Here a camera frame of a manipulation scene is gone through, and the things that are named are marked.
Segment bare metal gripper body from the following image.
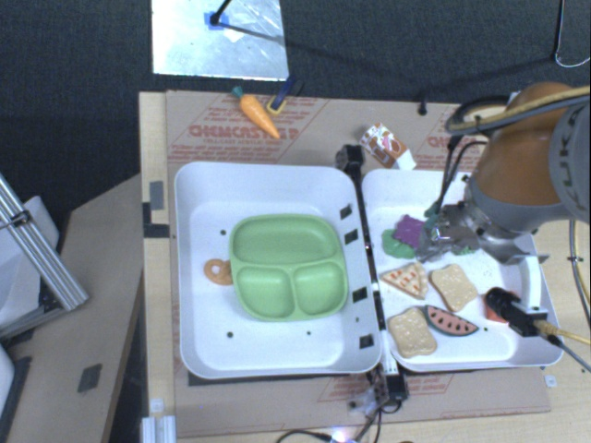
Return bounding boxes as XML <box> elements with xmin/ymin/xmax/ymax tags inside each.
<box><xmin>432</xmin><ymin>202</ymin><xmax>533</xmax><ymax>265</ymax></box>

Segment purple grapes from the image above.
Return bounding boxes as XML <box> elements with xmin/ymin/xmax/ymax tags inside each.
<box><xmin>392</xmin><ymin>214</ymin><xmax>428</xmax><ymax>249</ymax></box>

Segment green lettuce leaf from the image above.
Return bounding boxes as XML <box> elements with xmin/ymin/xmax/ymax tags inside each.
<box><xmin>380</xmin><ymin>228</ymin><xmax>417</xmax><ymax>260</ymax></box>

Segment pizza slice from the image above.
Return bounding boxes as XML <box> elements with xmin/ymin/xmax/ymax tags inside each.
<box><xmin>380</xmin><ymin>261</ymin><xmax>430</xmax><ymax>301</ymax></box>

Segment tan bread slice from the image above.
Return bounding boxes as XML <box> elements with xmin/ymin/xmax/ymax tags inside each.
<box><xmin>429</xmin><ymin>263</ymin><xmax>479</xmax><ymax>314</ymax></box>
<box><xmin>387</xmin><ymin>306</ymin><xmax>439</xmax><ymax>360</ymax></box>

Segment thin black and white rod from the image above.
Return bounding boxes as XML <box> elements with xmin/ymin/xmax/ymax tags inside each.
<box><xmin>349</xmin><ymin>163</ymin><xmax>394</xmax><ymax>378</ymax></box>

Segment watermelon slice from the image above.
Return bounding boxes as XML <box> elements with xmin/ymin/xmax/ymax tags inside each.
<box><xmin>421</xmin><ymin>304</ymin><xmax>480</xmax><ymax>338</ymax></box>

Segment red round toy food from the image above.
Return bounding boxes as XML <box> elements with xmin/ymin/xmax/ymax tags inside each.
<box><xmin>484</xmin><ymin>290</ymin><xmax>519</xmax><ymax>325</ymax></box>

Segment white and brown carton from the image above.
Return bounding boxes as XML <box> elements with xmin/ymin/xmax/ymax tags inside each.
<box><xmin>358</xmin><ymin>122</ymin><xmax>417</xmax><ymax>172</ymax></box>

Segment white plastic tray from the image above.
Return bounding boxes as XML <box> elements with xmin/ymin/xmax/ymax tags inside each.
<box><xmin>361</xmin><ymin>168</ymin><xmax>566</xmax><ymax>373</ymax></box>
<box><xmin>174</xmin><ymin>161</ymin><xmax>384</xmax><ymax>380</ymax></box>

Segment green divided plate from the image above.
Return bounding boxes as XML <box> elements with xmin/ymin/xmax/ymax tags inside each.
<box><xmin>228</xmin><ymin>213</ymin><xmax>350</xmax><ymax>323</ymax></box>

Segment brown cardboard board red print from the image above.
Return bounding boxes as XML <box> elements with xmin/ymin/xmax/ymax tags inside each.
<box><xmin>163</xmin><ymin>89</ymin><xmax>553</xmax><ymax>438</ymax></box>

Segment orange pretzel biscuit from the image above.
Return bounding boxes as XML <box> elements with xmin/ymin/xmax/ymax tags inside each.
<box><xmin>203</xmin><ymin>257</ymin><xmax>235</xmax><ymax>287</ymax></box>

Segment orange carrot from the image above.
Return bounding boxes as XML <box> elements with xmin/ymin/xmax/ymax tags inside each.
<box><xmin>231</xmin><ymin>85</ymin><xmax>282</xmax><ymax>140</ymax></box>

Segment black cylinder on white bracket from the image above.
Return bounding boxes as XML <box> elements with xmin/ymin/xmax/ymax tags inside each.
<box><xmin>484</xmin><ymin>252</ymin><xmax>551</xmax><ymax>339</ymax></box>

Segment black block with thin wires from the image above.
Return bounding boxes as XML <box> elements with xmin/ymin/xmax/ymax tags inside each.
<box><xmin>368</xmin><ymin>370</ymin><xmax>410</xmax><ymax>411</ymax></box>
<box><xmin>335</xmin><ymin>143</ymin><xmax>367</xmax><ymax>173</ymax></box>

